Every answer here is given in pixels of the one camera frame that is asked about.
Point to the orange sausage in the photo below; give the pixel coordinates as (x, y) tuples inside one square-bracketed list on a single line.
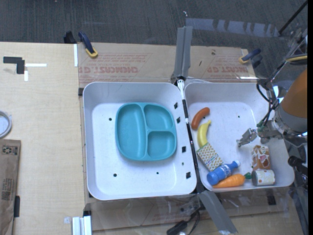
[(199, 117)]

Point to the yellow banana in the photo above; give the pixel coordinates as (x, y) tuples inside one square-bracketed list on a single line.
[(202, 134)]

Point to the white plastic tray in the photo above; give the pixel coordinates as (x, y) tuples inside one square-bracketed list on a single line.
[(227, 116), (105, 155)]

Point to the brown paper bag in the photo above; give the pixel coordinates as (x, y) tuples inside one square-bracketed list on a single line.
[(8, 180)]

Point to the brown cardboard board red print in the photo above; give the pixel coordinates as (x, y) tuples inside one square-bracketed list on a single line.
[(137, 65)]

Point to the blue divided plate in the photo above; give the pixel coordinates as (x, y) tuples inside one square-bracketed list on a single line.
[(132, 131)]

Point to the orange and white carton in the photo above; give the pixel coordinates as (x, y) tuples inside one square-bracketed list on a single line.
[(261, 158)]

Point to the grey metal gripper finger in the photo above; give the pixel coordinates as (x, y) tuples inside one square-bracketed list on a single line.
[(242, 142), (251, 132)]

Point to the white and yellow can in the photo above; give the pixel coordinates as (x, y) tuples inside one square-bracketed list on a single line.
[(264, 177)]

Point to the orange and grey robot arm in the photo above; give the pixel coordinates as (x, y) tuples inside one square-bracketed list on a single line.
[(294, 99)]

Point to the yellow and white packet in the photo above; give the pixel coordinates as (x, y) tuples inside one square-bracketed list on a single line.
[(209, 157)]

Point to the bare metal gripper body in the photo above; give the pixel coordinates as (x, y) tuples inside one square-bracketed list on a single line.
[(269, 131)]

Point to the blue bottle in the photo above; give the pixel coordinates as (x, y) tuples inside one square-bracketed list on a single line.
[(218, 174)]

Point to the orange carrot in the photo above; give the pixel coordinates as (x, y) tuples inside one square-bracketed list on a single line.
[(230, 181)]

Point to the black cylinder on white bracket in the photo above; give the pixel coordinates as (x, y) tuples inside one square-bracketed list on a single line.
[(296, 163)]

